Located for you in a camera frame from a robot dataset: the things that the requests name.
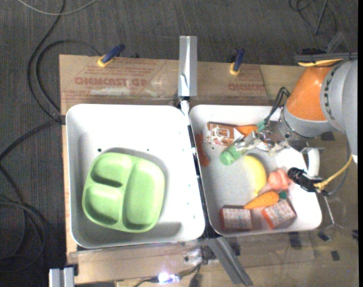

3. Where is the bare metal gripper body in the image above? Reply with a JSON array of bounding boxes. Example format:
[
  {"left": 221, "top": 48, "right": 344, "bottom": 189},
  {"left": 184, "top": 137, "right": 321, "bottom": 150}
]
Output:
[{"left": 258, "top": 123, "right": 308, "bottom": 158}]

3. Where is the clear bottle with green cap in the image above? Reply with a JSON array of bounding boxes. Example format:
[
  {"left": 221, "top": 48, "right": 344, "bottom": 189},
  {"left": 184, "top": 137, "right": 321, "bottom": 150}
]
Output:
[{"left": 219, "top": 136, "right": 260, "bottom": 166}]

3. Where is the yellow lemon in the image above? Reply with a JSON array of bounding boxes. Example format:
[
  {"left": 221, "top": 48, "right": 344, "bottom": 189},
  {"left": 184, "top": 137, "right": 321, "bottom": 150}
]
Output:
[{"left": 243, "top": 155, "right": 268, "bottom": 197}]

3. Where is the orange and white flat carton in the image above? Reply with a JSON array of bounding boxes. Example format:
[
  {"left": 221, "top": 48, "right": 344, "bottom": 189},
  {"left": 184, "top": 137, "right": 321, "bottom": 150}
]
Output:
[{"left": 206, "top": 121, "right": 259, "bottom": 146}]

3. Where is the pink and orange toy food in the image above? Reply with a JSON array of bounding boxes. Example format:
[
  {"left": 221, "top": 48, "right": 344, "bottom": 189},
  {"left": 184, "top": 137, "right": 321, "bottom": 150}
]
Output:
[{"left": 267, "top": 168, "right": 292, "bottom": 191}]

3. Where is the white plastic tray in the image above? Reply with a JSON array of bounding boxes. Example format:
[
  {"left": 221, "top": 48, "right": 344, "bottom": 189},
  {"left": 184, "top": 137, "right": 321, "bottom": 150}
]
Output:
[
  {"left": 188, "top": 104, "right": 324, "bottom": 238},
  {"left": 65, "top": 103, "right": 206, "bottom": 249}
]

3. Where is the orange carrot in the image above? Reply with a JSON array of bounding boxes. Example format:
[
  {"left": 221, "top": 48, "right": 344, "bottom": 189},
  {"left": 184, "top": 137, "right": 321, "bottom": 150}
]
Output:
[{"left": 243, "top": 190, "right": 288, "bottom": 210}]

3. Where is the orange and white small carton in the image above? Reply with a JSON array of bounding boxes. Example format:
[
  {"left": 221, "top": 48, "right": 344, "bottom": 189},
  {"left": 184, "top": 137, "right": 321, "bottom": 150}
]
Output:
[
  {"left": 261, "top": 199, "right": 297, "bottom": 230},
  {"left": 219, "top": 205, "right": 254, "bottom": 233}
]

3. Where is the green divided plate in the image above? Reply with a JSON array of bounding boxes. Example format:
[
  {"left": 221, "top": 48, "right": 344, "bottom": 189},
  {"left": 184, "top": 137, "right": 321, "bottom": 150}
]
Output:
[{"left": 81, "top": 151, "right": 166, "bottom": 234}]

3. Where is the brown cardboard board red print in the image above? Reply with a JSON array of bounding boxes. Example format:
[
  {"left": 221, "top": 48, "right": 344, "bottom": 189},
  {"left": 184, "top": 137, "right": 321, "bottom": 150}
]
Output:
[{"left": 59, "top": 54, "right": 359, "bottom": 284}]

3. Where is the black cylinder on white bracket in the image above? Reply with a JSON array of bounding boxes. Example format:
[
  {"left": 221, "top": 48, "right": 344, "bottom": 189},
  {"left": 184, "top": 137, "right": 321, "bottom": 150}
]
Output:
[{"left": 287, "top": 147, "right": 324, "bottom": 193}]

